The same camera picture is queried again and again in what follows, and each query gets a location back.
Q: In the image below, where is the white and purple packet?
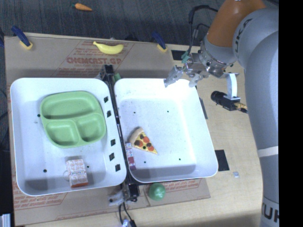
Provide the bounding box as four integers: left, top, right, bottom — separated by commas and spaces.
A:
125, 142, 137, 171

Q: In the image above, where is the green divided plate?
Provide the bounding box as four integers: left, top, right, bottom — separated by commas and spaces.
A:
39, 90, 107, 148

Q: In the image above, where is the thin black and white rod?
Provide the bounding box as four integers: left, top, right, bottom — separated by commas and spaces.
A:
107, 73, 133, 186

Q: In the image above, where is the yellow banana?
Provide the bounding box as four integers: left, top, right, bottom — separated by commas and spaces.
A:
92, 41, 125, 55

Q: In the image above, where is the pizza slice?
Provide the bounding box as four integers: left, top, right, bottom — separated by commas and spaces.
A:
129, 126, 158, 155

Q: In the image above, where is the black block with thin wires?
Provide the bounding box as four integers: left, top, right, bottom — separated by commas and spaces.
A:
99, 64, 115, 80
121, 183, 139, 202

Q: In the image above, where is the black cylinder on white bracket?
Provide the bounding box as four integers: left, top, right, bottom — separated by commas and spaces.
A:
210, 72, 242, 111

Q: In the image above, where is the green round toy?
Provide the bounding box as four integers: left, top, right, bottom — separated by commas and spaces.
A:
148, 183, 166, 201

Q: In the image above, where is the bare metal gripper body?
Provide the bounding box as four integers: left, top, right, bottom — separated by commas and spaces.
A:
182, 52, 233, 79

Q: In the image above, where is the brown cardboard board red print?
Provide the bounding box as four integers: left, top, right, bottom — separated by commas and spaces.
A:
4, 32, 212, 226

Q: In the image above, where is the orange and white carton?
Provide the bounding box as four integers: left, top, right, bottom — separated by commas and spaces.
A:
62, 159, 89, 188

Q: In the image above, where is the orange carrot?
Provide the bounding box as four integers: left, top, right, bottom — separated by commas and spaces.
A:
71, 3, 93, 12

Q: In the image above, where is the white plastic tray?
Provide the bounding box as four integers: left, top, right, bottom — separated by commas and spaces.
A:
9, 77, 127, 197
114, 78, 219, 184

